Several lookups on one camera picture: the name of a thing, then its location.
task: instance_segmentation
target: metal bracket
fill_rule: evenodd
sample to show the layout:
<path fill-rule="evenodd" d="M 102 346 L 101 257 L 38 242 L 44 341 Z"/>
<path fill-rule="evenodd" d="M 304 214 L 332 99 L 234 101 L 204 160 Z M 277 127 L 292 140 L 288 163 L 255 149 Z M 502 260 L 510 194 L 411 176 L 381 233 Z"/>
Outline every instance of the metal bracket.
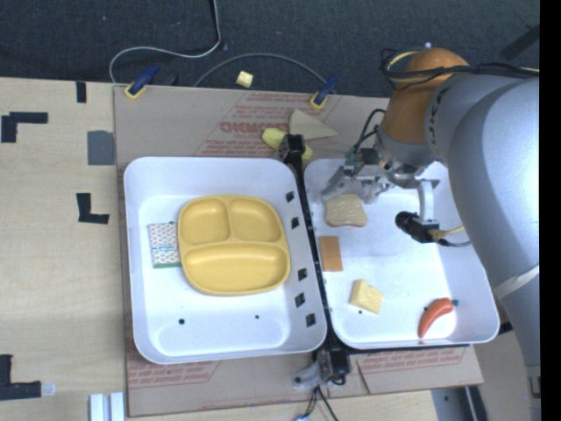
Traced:
<path fill-rule="evenodd" d="M 124 421 L 123 393 L 89 395 L 88 421 Z"/>
<path fill-rule="evenodd" d="M 295 389 L 314 389 L 322 383 L 344 379 L 351 372 L 349 354 L 345 350 L 317 351 L 316 361 L 292 374 Z"/>
<path fill-rule="evenodd" d="M 439 180 L 428 179 L 422 179 L 414 182 L 417 193 L 419 194 L 419 218 L 422 224 L 434 222 L 435 197 L 432 190 L 439 183 Z"/>

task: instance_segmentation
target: black cable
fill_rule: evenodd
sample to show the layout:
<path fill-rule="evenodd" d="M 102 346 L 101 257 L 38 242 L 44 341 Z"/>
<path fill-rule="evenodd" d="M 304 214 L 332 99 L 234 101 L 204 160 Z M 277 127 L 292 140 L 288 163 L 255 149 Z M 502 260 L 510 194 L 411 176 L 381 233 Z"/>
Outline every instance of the black cable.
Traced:
<path fill-rule="evenodd" d="M 319 386 L 317 387 L 317 391 L 319 393 L 319 396 L 323 399 L 323 402 L 325 403 L 325 406 L 327 407 L 327 410 L 330 412 L 334 421 L 338 421 L 337 417 L 335 416 L 335 413 L 333 412 L 333 409 L 331 408 L 330 404 L 327 402 L 327 399 L 323 395 L 322 389 Z"/>
<path fill-rule="evenodd" d="M 456 248 L 461 248 L 461 247 L 463 247 L 463 246 L 469 246 L 469 245 L 472 244 L 471 241 L 466 241 L 466 242 L 461 242 L 461 243 L 452 243 L 452 242 L 449 242 L 449 241 L 446 240 L 446 239 L 440 239 L 437 243 L 438 243 L 438 245 L 442 245 L 442 246 L 454 246 L 454 247 L 456 247 Z"/>
<path fill-rule="evenodd" d="M 467 73 L 472 75 L 501 75 L 509 76 L 514 78 L 530 78 L 539 76 L 539 70 L 532 68 L 521 68 L 517 66 L 511 66 L 503 62 L 489 62 L 479 64 L 478 66 L 452 66 L 452 67 L 438 67 L 426 70 L 416 70 L 409 72 L 394 72 L 390 70 L 392 60 L 397 54 L 395 50 L 384 49 L 382 51 L 382 60 L 380 62 L 380 72 L 388 79 L 390 85 L 394 90 L 405 90 L 411 86 L 417 84 L 423 84 L 440 75 L 456 74 L 456 73 Z M 407 79 L 415 79 L 413 82 L 408 82 L 403 86 L 397 87 L 394 80 L 407 81 Z"/>
<path fill-rule="evenodd" d="M 339 385 L 339 386 L 343 386 L 346 384 L 347 382 L 347 378 L 346 376 L 342 375 L 339 379 L 331 379 L 331 381 L 335 384 L 335 385 Z"/>
<path fill-rule="evenodd" d="M 360 133 L 359 140 L 353 146 L 354 153 L 356 153 L 359 150 L 360 146 L 366 139 L 373 136 L 378 131 L 378 126 L 376 125 L 369 133 L 366 133 L 366 130 L 368 129 L 368 126 L 370 125 L 370 122 L 372 121 L 373 117 L 379 112 L 383 114 L 386 113 L 386 111 L 384 111 L 383 109 L 375 109 L 370 113 L 370 115 L 366 119 L 365 125 L 363 126 L 362 132 Z"/>
<path fill-rule="evenodd" d="M 325 403 L 325 406 L 327 407 L 327 410 L 329 411 L 329 413 L 331 414 L 331 417 L 333 417 L 334 421 L 338 421 L 337 416 L 335 415 L 335 412 L 333 411 L 333 409 L 331 408 L 330 404 L 327 402 L 326 397 L 323 395 L 322 389 L 321 387 L 318 385 L 317 387 L 314 388 L 314 391 L 312 392 L 312 396 L 309 399 L 308 402 L 308 407 L 306 408 L 306 411 L 304 411 L 304 413 L 302 413 L 297 419 L 303 419 L 305 417 L 309 417 L 312 412 L 314 411 L 314 409 L 317 406 L 317 395 L 319 394 L 319 396 L 322 398 L 323 402 Z"/>
<path fill-rule="evenodd" d="M 208 72 L 206 72 L 203 76 L 201 76 L 198 80 L 195 81 L 195 84 L 193 84 L 192 87 L 197 87 L 199 84 L 201 84 L 202 81 L 204 81 L 209 75 L 213 74 L 214 72 L 216 72 L 219 68 L 222 68 L 224 66 L 226 66 L 227 64 L 230 64 L 233 61 L 239 61 L 242 60 L 244 58 L 255 58 L 255 57 L 260 57 L 260 58 L 273 58 L 273 59 L 277 59 L 277 60 L 281 60 L 281 61 L 286 61 L 289 62 L 291 64 L 294 64 L 296 66 L 298 66 L 299 68 L 303 68 L 304 70 L 306 70 L 307 72 L 309 72 L 310 74 L 312 74 L 315 78 L 317 78 L 317 80 L 320 81 L 321 84 L 325 84 L 327 82 L 327 80 L 325 80 L 325 78 L 323 78 L 321 75 L 319 75 L 315 70 L 313 70 L 312 68 L 309 68 L 306 64 L 303 64 L 302 62 L 293 60 L 292 58 L 289 58 L 287 56 L 284 56 L 282 54 L 273 54 L 273 53 L 248 53 L 248 54 L 240 54 L 239 56 L 234 56 L 233 58 L 230 58 L 229 60 L 220 62 L 219 64 L 215 65 L 211 70 L 209 70 Z"/>

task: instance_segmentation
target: toy carrot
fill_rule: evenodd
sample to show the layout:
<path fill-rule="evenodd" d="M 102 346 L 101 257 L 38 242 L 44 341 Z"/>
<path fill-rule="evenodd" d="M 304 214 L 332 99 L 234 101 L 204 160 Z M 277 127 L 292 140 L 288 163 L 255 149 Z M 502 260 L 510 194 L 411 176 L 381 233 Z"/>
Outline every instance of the toy carrot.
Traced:
<path fill-rule="evenodd" d="M 440 298 L 426 308 L 419 322 L 419 329 L 417 331 L 419 338 L 422 339 L 424 337 L 437 318 L 452 312 L 455 305 L 458 305 L 458 301 L 452 301 L 450 298 Z"/>

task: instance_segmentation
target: wooden table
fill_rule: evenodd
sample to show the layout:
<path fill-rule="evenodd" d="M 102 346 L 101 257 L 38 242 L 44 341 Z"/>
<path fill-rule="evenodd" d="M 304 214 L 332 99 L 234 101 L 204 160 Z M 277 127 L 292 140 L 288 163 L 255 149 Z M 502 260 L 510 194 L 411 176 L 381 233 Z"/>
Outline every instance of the wooden table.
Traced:
<path fill-rule="evenodd" d="M 115 166 L 90 166 L 87 133 L 113 132 L 112 86 L 0 79 L 0 114 L 47 112 L 0 144 L 0 354 L 12 382 L 53 382 L 53 396 L 0 402 L 0 418 L 87 419 L 89 395 L 125 391 L 124 318 Z M 109 223 L 78 222 L 77 193 Z M 339 419 L 435 421 L 430 391 L 331 402 Z M 292 420 L 305 403 L 149 417 L 162 421 Z M 319 403 L 313 418 L 330 419 Z"/>

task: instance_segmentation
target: black tape marking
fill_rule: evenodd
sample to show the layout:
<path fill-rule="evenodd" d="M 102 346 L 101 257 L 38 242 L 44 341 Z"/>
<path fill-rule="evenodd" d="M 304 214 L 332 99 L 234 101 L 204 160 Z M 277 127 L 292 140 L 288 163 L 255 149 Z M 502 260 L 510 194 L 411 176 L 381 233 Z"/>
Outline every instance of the black tape marking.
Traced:
<path fill-rule="evenodd" d="M 1 143 L 16 143 L 18 137 L 18 123 L 45 124 L 48 122 L 47 112 L 10 112 L 2 116 Z"/>
<path fill-rule="evenodd" d="M 3 144 L 15 144 L 18 136 L 18 122 L 8 116 L 2 116 L 2 134 L 0 142 Z"/>
<path fill-rule="evenodd" d="M 80 216 L 78 217 L 79 222 L 97 223 L 99 225 L 107 225 L 109 223 L 109 214 L 91 213 L 90 193 L 77 193 L 76 200 L 78 201 L 78 211 L 80 212 Z"/>
<path fill-rule="evenodd" d="M 76 102 L 86 103 L 88 101 L 88 92 L 86 89 L 86 83 L 84 81 L 76 82 Z"/>
<path fill-rule="evenodd" d="M 0 401 L 41 397 L 40 381 L 11 382 L 11 357 L 9 354 L 0 355 Z"/>
<path fill-rule="evenodd" d="M 88 165 L 115 164 L 115 140 L 112 132 L 88 132 Z"/>
<path fill-rule="evenodd" d="M 45 124 L 49 121 L 48 112 L 10 112 L 10 117 L 18 123 Z"/>

